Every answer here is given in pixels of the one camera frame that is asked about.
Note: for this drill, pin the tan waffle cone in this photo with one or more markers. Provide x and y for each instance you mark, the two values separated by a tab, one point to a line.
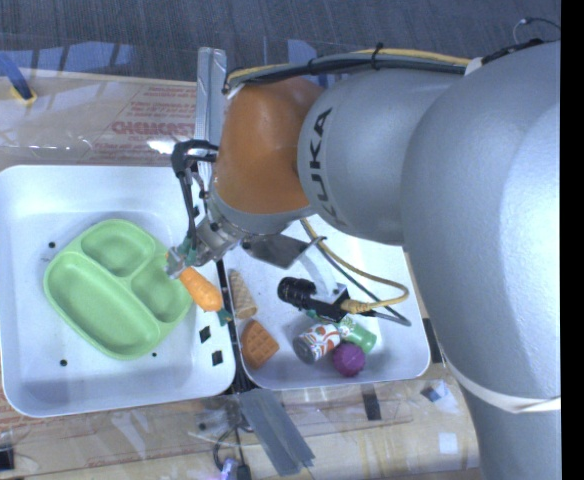
242	295

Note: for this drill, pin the green divided plate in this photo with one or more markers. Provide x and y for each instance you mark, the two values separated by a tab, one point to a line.
97	298

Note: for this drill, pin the orange toy waffle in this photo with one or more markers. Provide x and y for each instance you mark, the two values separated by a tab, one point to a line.
258	345

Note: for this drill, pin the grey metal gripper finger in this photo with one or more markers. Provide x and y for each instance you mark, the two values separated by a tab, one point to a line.
173	262
192	261

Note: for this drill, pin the purple toy grapes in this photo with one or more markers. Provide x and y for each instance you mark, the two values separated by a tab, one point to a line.
348	360

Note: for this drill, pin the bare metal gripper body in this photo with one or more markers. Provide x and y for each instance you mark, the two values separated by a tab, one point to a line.
214	240

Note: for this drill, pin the white plastic tray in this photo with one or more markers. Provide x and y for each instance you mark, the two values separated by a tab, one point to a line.
402	348
32	208

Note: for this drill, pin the white can orange print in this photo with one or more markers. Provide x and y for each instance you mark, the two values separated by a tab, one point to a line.
317	343

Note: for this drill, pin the orange toy carrot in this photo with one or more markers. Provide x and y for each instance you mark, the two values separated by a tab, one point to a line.
202	290

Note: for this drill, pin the brown cardboard board red print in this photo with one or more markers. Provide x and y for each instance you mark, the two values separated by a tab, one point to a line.
122	118

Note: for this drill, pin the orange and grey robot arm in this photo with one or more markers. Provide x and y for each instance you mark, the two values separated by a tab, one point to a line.
422	193

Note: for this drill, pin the green bottle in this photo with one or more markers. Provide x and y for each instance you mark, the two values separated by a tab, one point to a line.
359	336

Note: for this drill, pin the black cylinder on white bracket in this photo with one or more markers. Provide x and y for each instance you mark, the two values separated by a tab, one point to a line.
297	291

